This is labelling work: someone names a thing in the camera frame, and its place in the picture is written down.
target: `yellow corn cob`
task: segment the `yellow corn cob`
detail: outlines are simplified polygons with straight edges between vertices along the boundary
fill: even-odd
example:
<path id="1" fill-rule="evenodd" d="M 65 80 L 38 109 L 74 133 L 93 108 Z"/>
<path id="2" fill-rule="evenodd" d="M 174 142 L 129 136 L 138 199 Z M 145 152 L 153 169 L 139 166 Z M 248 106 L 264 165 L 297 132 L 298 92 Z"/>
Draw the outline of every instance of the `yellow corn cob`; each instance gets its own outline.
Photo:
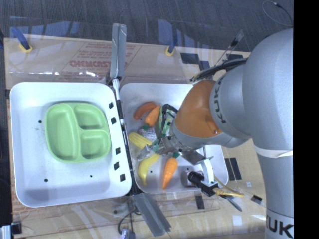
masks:
<path id="1" fill-rule="evenodd" d="M 145 145 L 151 145 L 152 142 L 138 133 L 132 132 L 129 134 L 129 141 L 131 141 L 136 147 L 143 149 Z"/>

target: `orange carrot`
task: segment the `orange carrot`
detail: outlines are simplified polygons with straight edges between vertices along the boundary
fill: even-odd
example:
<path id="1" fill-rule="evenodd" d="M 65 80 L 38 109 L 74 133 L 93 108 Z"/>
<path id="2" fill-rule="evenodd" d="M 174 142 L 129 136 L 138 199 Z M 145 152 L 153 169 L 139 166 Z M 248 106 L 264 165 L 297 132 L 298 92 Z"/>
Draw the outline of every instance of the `orange carrot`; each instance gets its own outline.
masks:
<path id="1" fill-rule="evenodd" d="M 135 111 L 133 118 L 135 120 L 138 120 L 143 115 L 143 113 L 145 113 L 146 111 L 148 111 L 150 109 L 153 109 L 154 107 L 156 107 L 156 104 L 154 102 L 147 102 L 147 103 L 142 104 Z"/>
<path id="2" fill-rule="evenodd" d="M 157 105 L 153 108 L 150 113 L 145 118 L 145 125 L 143 127 L 144 130 L 147 130 L 150 126 L 154 126 L 160 114 L 160 105 Z"/>
<path id="3" fill-rule="evenodd" d="M 164 173 L 163 173 L 163 183 L 162 183 L 163 189 L 167 187 L 169 181 L 173 177 L 173 174 L 177 169 L 177 165 L 178 165 L 178 162 L 175 158 L 175 155 L 167 160 L 165 168 L 164 168 Z"/>

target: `dark background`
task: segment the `dark background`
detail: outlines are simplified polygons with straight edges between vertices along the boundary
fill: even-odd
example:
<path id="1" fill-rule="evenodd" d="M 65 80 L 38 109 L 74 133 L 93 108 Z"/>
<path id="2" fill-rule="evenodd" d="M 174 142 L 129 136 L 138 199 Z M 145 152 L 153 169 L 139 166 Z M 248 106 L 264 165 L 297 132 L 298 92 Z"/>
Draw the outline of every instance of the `dark background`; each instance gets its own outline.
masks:
<path id="1" fill-rule="evenodd" d="M 128 42 L 169 45 L 172 33 L 167 26 L 172 25 L 184 34 L 178 45 L 214 49 L 226 49 L 243 30 L 245 38 L 236 50 L 251 52 L 265 37 L 289 28 L 265 15 L 264 1 L 267 0 L 0 0 L 0 28 L 5 37 L 11 37 L 12 26 L 79 22 L 84 23 L 80 31 L 65 36 L 110 40 L 110 26 L 116 22 L 127 25 Z M 279 3 L 294 18 L 294 0 L 270 1 Z M 276 21 L 291 24 L 283 9 L 271 3 L 264 8 Z M 48 29 L 38 31 L 61 35 L 58 27 L 54 33 Z M 0 227 L 12 219 L 3 54 L 0 50 Z"/>

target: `white tray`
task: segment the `white tray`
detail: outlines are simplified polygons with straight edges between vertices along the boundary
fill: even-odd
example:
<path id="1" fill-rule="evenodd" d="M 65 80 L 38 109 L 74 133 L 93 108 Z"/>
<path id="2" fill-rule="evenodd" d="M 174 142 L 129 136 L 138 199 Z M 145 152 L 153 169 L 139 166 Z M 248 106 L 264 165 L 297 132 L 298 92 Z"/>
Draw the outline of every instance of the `white tray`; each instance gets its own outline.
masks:
<path id="1" fill-rule="evenodd" d="M 74 164 L 59 162 L 51 156 L 44 116 L 51 105 L 65 101 L 91 103 L 104 111 L 110 127 L 111 153 Z M 24 205 L 62 205 L 129 192 L 132 179 L 116 101 L 109 87 L 98 83 L 19 83 L 11 90 L 10 106 L 16 194 Z"/>
<path id="2" fill-rule="evenodd" d="M 154 101 L 156 104 L 164 105 L 166 103 L 179 109 L 185 96 L 192 88 L 190 84 L 162 84 L 162 83 L 128 83 L 125 84 L 121 90 L 120 95 L 122 99 L 122 108 L 124 119 L 126 123 L 127 134 L 130 132 L 137 132 L 142 126 L 145 118 L 142 120 L 134 120 L 133 114 L 135 110 L 143 103 Z M 220 145 L 207 145 L 206 147 L 206 157 L 212 157 L 211 164 L 214 169 L 214 174 L 223 183 L 228 182 L 228 172 L 225 164 L 225 159 L 222 153 Z M 138 148 L 130 144 L 132 165 L 135 175 L 135 181 L 138 187 L 147 193 L 165 193 L 165 192 L 180 192 L 180 191 L 193 191 L 198 190 L 198 188 L 186 188 L 182 185 L 180 180 L 180 175 L 182 171 L 202 171 L 201 165 L 193 166 L 188 161 L 179 157 L 178 167 L 175 171 L 173 178 L 169 182 L 165 190 L 162 189 L 162 171 L 170 155 L 161 157 L 158 161 L 153 163 L 147 175 L 147 184 L 143 185 L 141 179 L 138 177 L 137 170 L 139 162 L 136 160 Z"/>

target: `table surface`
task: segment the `table surface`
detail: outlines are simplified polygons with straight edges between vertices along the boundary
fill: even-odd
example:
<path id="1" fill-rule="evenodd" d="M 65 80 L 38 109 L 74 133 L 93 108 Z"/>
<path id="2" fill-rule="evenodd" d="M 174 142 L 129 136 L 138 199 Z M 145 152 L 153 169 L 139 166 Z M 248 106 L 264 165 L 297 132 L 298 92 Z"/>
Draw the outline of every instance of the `table surface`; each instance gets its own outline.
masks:
<path id="1" fill-rule="evenodd" d="M 5 45 L 10 47 L 6 49 L 5 53 L 7 89 L 11 89 L 22 81 L 99 81 L 101 79 L 93 76 L 81 78 L 79 73 L 84 70 L 77 70 L 78 68 L 70 66 L 70 61 L 86 59 L 99 61 L 93 51 L 96 52 L 100 47 L 103 47 L 104 50 L 101 60 L 110 62 L 111 59 L 110 41 L 36 35 L 27 35 L 27 38 L 34 45 L 34 52 L 37 52 L 37 56 L 32 57 L 25 54 L 20 56 L 21 50 L 15 46 L 16 39 L 7 38 L 5 40 Z M 80 49 L 75 48 L 76 44 L 79 45 L 81 52 L 79 52 Z M 173 56 L 167 56 L 164 53 L 166 48 L 167 46 L 164 45 L 128 43 L 125 77 L 122 79 L 121 86 L 130 82 L 189 83 L 189 79 L 199 72 L 203 64 L 212 66 L 223 54 L 222 50 L 179 46 L 175 48 Z M 90 52 L 91 58 L 85 56 L 86 52 Z M 234 51 L 232 55 L 236 58 L 248 57 L 249 53 Z M 41 73 L 43 65 L 47 65 L 46 71 L 49 71 L 46 75 Z M 50 68 L 59 69 L 53 73 Z M 98 75 L 95 68 L 91 69 L 92 71 L 88 71 L 86 68 L 86 72 Z M 123 203 L 129 197 L 44 208 L 29 208 L 18 200 L 14 187 L 9 101 L 7 104 L 13 219 L 22 222 L 22 233 L 14 237 L 105 238 L 107 235 L 107 238 L 118 238 L 117 224 L 127 213 Z M 233 149 L 223 147 L 222 150 L 226 160 L 236 161 L 238 165 L 240 177 L 230 177 L 227 186 L 245 192 L 245 197 L 236 198 L 243 211 L 239 212 L 228 201 L 218 196 L 208 198 L 198 191 L 187 194 L 176 192 L 154 195 L 172 226 L 170 232 L 159 237 L 160 239 L 205 237 L 228 239 L 234 238 L 233 235 L 236 235 L 236 238 L 263 238 L 266 196 L 260 165 L 252 141 Z M 204 210 L 197 208 L 196 194 L 202 196 Z M 262 204 L 252 201 L 253 195 L 262 198 Z M 153 237 L 141 216 L 133 214 L 132 219 L 136 238 Z M 129 218 L 123 221 L 122 228 L 131 228 Z"/>

